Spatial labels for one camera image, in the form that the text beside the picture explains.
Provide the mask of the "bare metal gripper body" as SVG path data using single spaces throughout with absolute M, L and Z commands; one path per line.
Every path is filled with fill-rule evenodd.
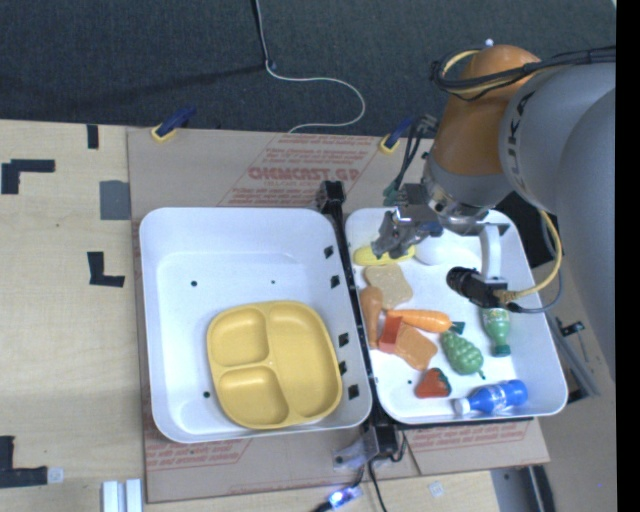
M 394 222 L 416 235 L 442 235 L 445 230 L 475 235 L 476 227 L 489 213 L 487 206 L 456 200 L 440 185 L 405 183 L 391 198 Z

